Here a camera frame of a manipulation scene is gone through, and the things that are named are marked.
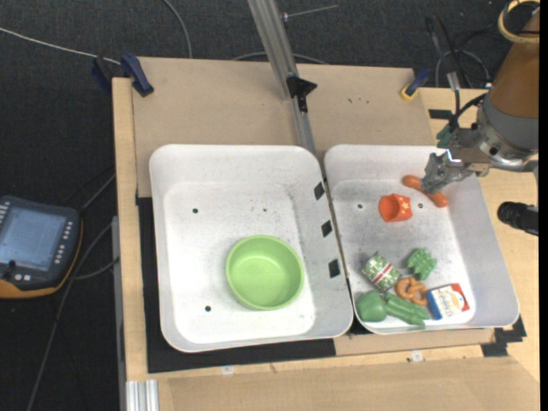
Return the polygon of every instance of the green plate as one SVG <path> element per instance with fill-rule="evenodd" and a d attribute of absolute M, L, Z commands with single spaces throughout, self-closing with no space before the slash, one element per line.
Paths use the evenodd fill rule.
<path fill-rule="evenodd" d="M 226 277 L 237 299 L 247 307 L 279 309 L 301 292 L 305 271 L 287 243 L 268 235 L 246 237 L 230 250 Z"/>

